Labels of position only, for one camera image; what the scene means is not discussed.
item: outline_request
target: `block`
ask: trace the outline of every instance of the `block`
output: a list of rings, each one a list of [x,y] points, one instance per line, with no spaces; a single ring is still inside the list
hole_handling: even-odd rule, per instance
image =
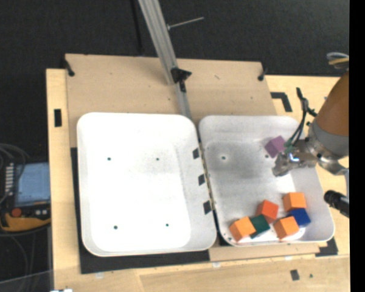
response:
[[[265,149],[268,152],[268,154],[274,158],[277,156],[277,154],[281,151],[284,151],[284,143],[285,140],[282,138],[282,136],[275,137],[274,139],[271,139],[266,145]]]
[[[269,226],[266,218],[262,214],[258,215],[256,217],[252,217],[252,218],[250,218],[250,220],[255,228],[255,233],[250,235],[250,237],[252,239],[256,238],[258,235],[260,235],[270,229],[270,226]]]
[[[268,224],[273,223],[277,219],[277,213],[279,211],[279,205],[269,200],[262,201],[255,212],[256,216],[263,215]]]
[[[239,242],[246,237],[250,237],[250,235],[256,231],[249,217],[243,217],[233,222],[230,225],[229,230],[236,242]]]
[[[294,235],[300,230],[299,225],[293,216],[281,218],[273,224],[273,227],[280,240]]]
[[[305,202],[304,193],[302,192],[290,192],[287,193],[283,198],[284,210],[289,212],[295,209],[305,209],[307,203]]]
[[[311,219],[307,214],[305,209],[295,209],[290,211],[288,216],[293,216],[296,220],[297,225],[299,227],[306,227],[308,224],[311,223]]]

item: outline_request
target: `white tray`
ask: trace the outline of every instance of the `white tray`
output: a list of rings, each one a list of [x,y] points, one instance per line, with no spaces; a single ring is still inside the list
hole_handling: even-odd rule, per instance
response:
[[[285,116],[209,116],[200,122],[218,224],[229,244],[279,243],[273,224],[268,232],[240,243],[232,238],[229,226],[239,218],[253,217],[264,199],[278,204],[278,218],[284,217],[282,197],[295,191],[305,194],[311,223],[287,241],[324,242],[333,237],[335,227],[316,169],[296,169],[276,178],[271,170],[276,158],[271,158],[264,148],[279,135],[287,140],[298,125],[299,122]]]
[[[89,113],[77,124],[82,239],[97,256],[200,251],[216,239],[194,124]]]

